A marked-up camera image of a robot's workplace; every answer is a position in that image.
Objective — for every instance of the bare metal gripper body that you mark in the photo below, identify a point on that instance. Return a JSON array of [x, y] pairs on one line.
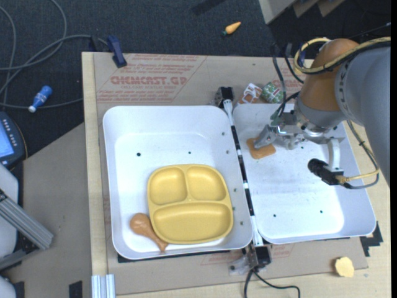
[[313, 134]]

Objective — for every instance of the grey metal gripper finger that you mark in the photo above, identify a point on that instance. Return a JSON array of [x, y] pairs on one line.
[[261, 140], [272, 134]]

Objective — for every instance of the orange toy toast slice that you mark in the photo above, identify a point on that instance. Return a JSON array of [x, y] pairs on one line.
[[263, 152]]

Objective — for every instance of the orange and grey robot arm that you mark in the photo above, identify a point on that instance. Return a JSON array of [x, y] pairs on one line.
[[356, 88]]

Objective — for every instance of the green and white can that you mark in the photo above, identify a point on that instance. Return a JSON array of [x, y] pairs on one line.
[[272, 92]]

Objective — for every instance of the thin black and white rod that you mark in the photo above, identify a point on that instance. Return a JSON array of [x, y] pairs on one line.
[[245, 182]]

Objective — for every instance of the white and orange carton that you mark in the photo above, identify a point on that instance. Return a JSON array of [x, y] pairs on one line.
[[249, 94]]

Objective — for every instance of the white plastic tray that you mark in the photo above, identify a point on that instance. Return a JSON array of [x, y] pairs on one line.
[[294, 197], [173, 135]]

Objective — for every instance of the brown cardboard board red print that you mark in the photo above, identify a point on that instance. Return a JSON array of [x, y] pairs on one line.
[[192, 73]]

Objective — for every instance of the yellow divided plate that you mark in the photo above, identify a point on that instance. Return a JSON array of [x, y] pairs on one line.
[[189, 206]]

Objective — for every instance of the orange toy carrot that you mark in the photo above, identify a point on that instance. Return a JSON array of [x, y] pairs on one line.
[[232, 28]]

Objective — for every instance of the yellow toy biscuit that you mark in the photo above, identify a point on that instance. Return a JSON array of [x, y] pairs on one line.
[[344, 266]]

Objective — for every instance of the brown toy chicken drumstick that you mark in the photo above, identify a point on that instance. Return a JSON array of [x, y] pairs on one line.
[[141, 225]]

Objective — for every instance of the blue bottle with white cap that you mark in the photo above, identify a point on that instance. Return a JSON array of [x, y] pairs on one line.
[[41, 98]]

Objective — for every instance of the black cylinder on white bracket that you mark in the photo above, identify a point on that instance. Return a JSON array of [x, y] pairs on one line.
[[324, 169]]

